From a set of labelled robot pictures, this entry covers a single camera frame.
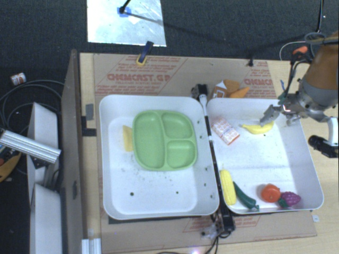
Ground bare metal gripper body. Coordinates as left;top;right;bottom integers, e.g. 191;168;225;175
278;93;332;123

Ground yellow banana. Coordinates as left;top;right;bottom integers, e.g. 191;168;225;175
241;120;275;135

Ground white plastic tray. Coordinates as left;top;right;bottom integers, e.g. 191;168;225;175
206;97;325;215
99;94;221;221

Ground orange and white packet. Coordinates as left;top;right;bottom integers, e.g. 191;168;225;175
210;116;240;146

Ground orange biscuit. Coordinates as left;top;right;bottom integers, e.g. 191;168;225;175
224;78;241;94

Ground orange and white carton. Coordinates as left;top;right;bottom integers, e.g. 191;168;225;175
211;80;230;99

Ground thin black and white rod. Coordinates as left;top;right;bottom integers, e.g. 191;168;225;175
200;94;226;216

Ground orange tomato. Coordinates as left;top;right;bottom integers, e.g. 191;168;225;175
260;183;282;203

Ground yellow corn cob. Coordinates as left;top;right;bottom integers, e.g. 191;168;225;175
219;169;237;206

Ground purple grapes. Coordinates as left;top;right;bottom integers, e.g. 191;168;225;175
277;191;302;209

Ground green cucumber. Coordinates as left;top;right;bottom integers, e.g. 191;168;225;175
233;181;260;212

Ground brown cardboard board red print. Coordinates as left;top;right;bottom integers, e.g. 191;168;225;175
93;53;318;249

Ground green divided plate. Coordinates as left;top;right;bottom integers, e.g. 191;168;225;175
132;110;199;173

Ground yellow flat slice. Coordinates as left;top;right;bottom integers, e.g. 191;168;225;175
122;124;135;152

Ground orange and white can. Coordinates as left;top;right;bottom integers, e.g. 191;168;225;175
10;72;27;86

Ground black cylinder on white bracket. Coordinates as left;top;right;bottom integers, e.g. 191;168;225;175
308;116;339;159

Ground black block with thin wires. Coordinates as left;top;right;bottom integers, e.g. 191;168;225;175
191;83;209;99
220;207;236;233

